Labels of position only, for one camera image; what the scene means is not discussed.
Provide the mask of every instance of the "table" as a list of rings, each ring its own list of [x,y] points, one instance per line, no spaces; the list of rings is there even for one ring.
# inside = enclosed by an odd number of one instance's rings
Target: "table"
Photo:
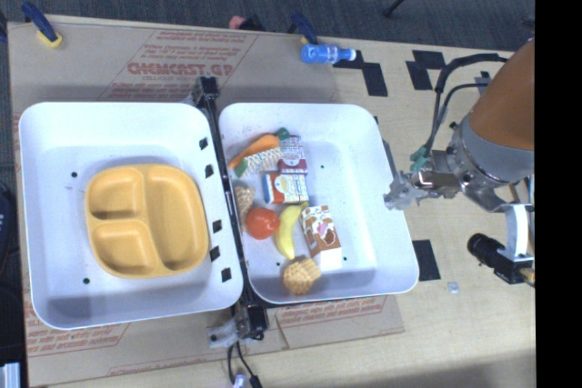
[[[298,35],[107,22],[60,16],[49,16],[49,19],[57,30],[61,28],[66,32],[64,37],[70,41],[69,49],[52,52],[45,50],[35,43],[32,25],[10,25],[11,86],[15,122],[25,108],[44,100],[63,100],[67,97],[79,101],[137,98],[142,91],[131,85],[130,65],[135,62],[154,61],[156,50],[151,47],[152,37],[159,38],[163,34],[174,38],[179,35],[215,35],[232,41],[229,46],[232,48],[223,51],[225,59],[218,62],[221,66],[211,68],[210,62],[206,62],[208,65],[204,70],[217,75],[219,84],[224,85],[218,101],[219,110],[242,98],[272,102],[277,99],[290,102],[305,99],[307,86],[310,101],[358,104],[375,115],[381,134],[389,143],[396,168],[403,171],[408,170],[408,157],[427,138],[434,104],[434,93],[429,89],[416,90],[411,74],[417,78],[416,86],[430,86],[431,82],[436,81],[438,70],[435,66],[439,62],[448,62],[453,58],[477,52],[490,52],[320,38],[323,43],[355,48],[361,51],[366,63],[379,64],[387,90],[387,96],[383,96],[368,93],[362,70],[302,64],[298,56]],[[118,28],[118,34],[112,37],[109,44],[104,44],[101,35],[106,34],[107,28]],[[92,34],[86,34],[87,29],[91,29]],[[143,36],[144,31],[157,31],[159,36],[150,33]],[[128,50],[130,37],[136,40],[131,45],[134,47],[130,54],[131,60],[119,53],[120,48]],[[28,44],[28,50],[24,51],[19,47],[20,44]],[[81,49],[86,50],[84,56],[79,55],[78,60],[63,67],[56,54],[63,55],[67,50],[70,52],[80,45],[83,45]],[[178,50],[167,49],[166,54],[173,54]],[[186,50],[186,54],[192,52],[192,49]],[[119,57],[106,61],[104,57],[107,54],[117,54]],[[174,58],[171,60],[179,58],[177,55],[172,56]],[[191,56],[191,60],[204,62],[205,58],[202,55]],[[42,76],[37,73],[39,64],[45,71]],[[487,79],[487,76],[495,75],[498,67],[499,64],[495,63],[471,65],[456,71],[451,80],[461,84],[473,82],[475,78]],[[148,92],[150,95],[157,92],[152,89]],[[446,123],[460,121],[477,96],[477,90],[457,93],[451,101]],[[158,94],[157,99],[179,100],[179,91],[173,96]],[[444,149],[450,136],[451,132],[443,125],[435,148]],[[507,190],[502,195],[511,194]],[[407,209],[405,215],[413,241],[430,242],[440,279],[421,281],[412,291],[391,296],[390,303],[394,299],[397,307],[390,307],[390,312],[379,319],[362,321],[363,323],[357,319],[337,321],[326,329],[333,332],[334,328],[340,331],[347,324],[360,325],[361,335],[368,336],[363,339],[309,345],[284,351],[273,348],[264,353],[260,353],[261,349],[257,346],[261,343],[252,342],[248,347],[245,345],[248,353],[246,361],[265,387],[368,387],[390,384],[405,388],[452,385],[505,388],[536,385],[535,290],[524,284],[505,284],[490,269],[479,266],[477,259],[467,251],[468,238],[477,232],[485,233],[503,243],[506,234],[504,216],[488,214],[462,195],[453,200],[425,200],[420,206],[413,205]],[[21,244],[25,246],[22,232],[21,238]],[[24,276],[27,290],[28,274],[24,273]],[[28,317],[31,316],[31,311],[32,308],[28,307]],[[222,317],[224,316],[204,315],[200,318],[204,320],[204,324],[216,324]],[[158,330],[160,326],[166,327],[171,334],[177,334],[182,328],[180,322],[174,319],[169,319],[172,322],[164,320],[147,323],[138,332],[134,339],[137,352],[145,351],[143,348],[148,351],[156,350],[156,345],[159,344],[155,337],[157,333],[150,332],[154,327]],[[371,331],[370,322],[379,325],[378,333]],[[404,324],[404,328],[399,328],[400,323]],[[112,345],[119,344],[123,332],[118,330],[121,333],[117,336],[115,329],[112,333],[103,333],[100,336],[101,341],[106,342],[106,338],[110,337],[113,338]],[[350,331],[355,332],[357,329],[352,328]],[[46,337],[46,333],[31,335],[30,328],[27,333],[29,347],[38,344],[40,338]],[[193,335],[191,340],[188,338],[180,340],[179,344],[206,344],[206,341],[200,341],[200,333]],[[88,376],[79,375],[72,380],[70,376],[66,376],[66,372],[83,373],[83,365],[89,367],[96,363],[90,352],[78,351],[68,366],[63,362],[51,363],[49,357],[42,369],[34,356],[29,354],[29,363],[33,362],[30,364],[31,381],[54,386],[64,382],[87,388],[135,385],[230,386],[224,357],[214,361],[207,357],[176,359],[176,363],[159,364],[158,370],[145,372],[141,370],[155,367],[151,364],[137,364],[134,371],[131,368],[118,372],[109,371],[99,375],[105,378],[81,381]],[[235,368],[242,367],[237,358],[233,364]]]

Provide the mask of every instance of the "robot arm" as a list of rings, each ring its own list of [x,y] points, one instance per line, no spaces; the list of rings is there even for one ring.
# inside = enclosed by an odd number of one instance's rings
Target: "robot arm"
[[[532,283],[527,254],[528,211],[531,204],[504,201],[495,190],[531,179],[534,173],[534,60],[535,40],[519,49],[501,67],[471,111],[458,124],[445,151],[432,150],[446,104],[440,95],[450,73],[478,61],[504,61],[497,55],[472,55],[443,68],[436,84],[436,106],[430,137],[411,159],[411,172],[396,175],[386,207],[405,209],[425,198],[453,198],[458,192],[507,221],[507,244],[479,234],[468,242],[469,251],[508,283]]]

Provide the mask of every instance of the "red object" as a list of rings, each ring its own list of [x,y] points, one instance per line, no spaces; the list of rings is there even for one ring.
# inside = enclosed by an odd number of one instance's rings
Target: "red object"
[[[255,239],[268,238],[280,224],[276,213],[265,207],[255,207],[246,215],[246,229]]]

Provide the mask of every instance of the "banana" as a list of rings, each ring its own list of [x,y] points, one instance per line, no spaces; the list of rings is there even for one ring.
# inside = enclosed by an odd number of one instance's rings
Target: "banana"
[[[275,231],[275,245],[279,253],[287,259],[295,259],[295,245],[293,244],[293,227],[299,219],[301,211],[309,206],[304,202],[297,205],[289,205],[279,215],[281,224]]]

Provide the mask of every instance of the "yellow clamp pad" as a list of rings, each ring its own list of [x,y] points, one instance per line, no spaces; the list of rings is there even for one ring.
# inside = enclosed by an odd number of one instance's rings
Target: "yellow clamp pad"
[[[55,32],[55,34],[56,34],[56,40],[50,41],[48,39],[48,37],[43,35],[40,31],[36,31],[36,37],[38,37],[43,43],[45,43],[46,45],[48,45],[52,49],[56,49],[63,42],[63,37],[57,32]]]

